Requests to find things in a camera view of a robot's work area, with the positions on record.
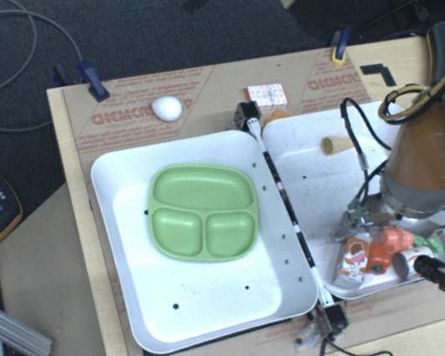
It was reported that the tan ice cream cone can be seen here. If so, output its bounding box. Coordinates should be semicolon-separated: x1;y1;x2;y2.
319;132;353;158

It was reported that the thin black and white rod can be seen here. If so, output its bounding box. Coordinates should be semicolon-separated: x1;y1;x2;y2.
246;109;335;314

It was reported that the white and orange carton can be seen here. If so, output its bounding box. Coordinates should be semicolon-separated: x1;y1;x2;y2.
324;233;381;295

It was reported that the green divided plate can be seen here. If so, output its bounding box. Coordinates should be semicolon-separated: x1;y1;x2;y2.
138;150;269;275

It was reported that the white egg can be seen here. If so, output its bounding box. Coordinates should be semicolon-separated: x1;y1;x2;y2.
149;92;186;124

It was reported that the orange pepper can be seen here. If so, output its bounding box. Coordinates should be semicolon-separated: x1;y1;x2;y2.
360;238;395;277

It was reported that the white and red can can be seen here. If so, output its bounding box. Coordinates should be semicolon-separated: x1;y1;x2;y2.
389;243;439;283

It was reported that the pink-orange carrot with green top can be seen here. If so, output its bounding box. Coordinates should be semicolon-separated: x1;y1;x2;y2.
377;218;445;269

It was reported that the white plastic tray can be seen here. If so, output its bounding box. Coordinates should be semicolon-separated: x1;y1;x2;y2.
258;88;445;312
86;119;327;356

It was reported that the orange and white patterned box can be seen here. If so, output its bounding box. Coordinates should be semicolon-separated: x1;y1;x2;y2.
245;79;290;113

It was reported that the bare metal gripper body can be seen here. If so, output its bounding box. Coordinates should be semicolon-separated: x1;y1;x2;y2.
347;188;409;238

